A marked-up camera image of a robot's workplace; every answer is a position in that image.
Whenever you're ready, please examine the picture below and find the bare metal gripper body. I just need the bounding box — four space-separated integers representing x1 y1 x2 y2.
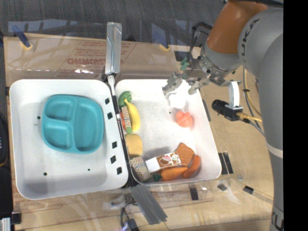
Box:
181 59 241 88

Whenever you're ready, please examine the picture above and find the white lumpy toy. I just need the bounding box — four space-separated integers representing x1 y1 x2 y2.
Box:
167 80 189 109

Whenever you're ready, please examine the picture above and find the pink orange lumpy toy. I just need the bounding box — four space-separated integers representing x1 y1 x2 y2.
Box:
175 110 194 128

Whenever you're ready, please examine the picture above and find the yellow banana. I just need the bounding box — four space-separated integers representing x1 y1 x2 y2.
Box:
123 98 141 133

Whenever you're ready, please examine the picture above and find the green broccoli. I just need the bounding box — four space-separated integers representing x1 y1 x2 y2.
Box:
118 90 133 107

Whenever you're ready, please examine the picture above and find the white plastic tray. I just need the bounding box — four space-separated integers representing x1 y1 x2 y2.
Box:
9 78 129 200
115 78 222 186

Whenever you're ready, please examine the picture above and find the small orange patterned carton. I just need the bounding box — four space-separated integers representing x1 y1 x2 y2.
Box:
120 106 133 128

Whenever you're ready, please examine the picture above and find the small orange carrot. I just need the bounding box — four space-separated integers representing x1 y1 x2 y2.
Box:
119 111 134 135

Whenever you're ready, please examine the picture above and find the brown biscuit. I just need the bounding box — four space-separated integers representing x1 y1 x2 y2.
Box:
175 142 195 167

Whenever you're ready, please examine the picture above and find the tan bread roll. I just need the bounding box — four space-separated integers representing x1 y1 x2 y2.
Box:
125 133 143 157

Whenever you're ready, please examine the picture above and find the white carton with picture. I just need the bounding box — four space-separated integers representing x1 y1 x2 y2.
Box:
145 152 182 174

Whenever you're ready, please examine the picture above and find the orange sausage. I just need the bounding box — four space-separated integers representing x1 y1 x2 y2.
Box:
181 155 202 179

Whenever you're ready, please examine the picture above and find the large orange carrot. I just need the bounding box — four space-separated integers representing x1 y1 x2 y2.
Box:
153 167 189 182

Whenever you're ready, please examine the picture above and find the checkered patterned carton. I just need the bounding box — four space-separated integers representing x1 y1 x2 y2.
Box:
129 156 153 183

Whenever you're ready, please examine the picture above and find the blue divided plate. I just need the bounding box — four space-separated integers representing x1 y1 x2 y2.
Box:
41 94 105 154

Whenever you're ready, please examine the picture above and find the brown cardboard board red print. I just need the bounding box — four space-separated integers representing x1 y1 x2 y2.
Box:
3 32 274 231

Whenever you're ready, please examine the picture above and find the black cylinder on white bracket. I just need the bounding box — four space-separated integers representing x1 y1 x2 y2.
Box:
211 80 244 122

